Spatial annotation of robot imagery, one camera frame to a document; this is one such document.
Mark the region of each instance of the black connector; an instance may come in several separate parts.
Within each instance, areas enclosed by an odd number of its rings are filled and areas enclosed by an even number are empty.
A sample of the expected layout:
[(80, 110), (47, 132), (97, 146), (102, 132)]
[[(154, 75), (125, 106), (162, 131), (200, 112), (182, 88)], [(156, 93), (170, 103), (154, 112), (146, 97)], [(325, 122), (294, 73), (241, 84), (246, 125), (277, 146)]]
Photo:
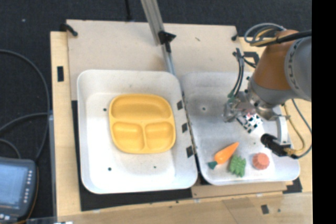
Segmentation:
[(285, 146), (281, 146), (278, 143), (274, 142), (274, 140), (276, 140), (277, 138), (270, 135), (270, 134), (264, 134), (261, 137), (261, 142), (270, 150), (272, 150), (272, 152), (279, 156), (279, 157), (283, 157), (283, 156), (288, 156), (287, 152), (284, 150), (285, 148), (288, 148), (289, 145), (285, 145)]

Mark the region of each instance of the yellow plate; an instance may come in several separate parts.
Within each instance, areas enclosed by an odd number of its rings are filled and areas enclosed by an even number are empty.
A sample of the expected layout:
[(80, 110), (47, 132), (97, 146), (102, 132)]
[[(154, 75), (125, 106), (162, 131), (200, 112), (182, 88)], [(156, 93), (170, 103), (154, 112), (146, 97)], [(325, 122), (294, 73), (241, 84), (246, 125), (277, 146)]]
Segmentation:
[(175, 143), (175, 121), (170, 104), (153, 94), (123, 94), (109, 108), (114, 144), (127, 153), (160, 153)]

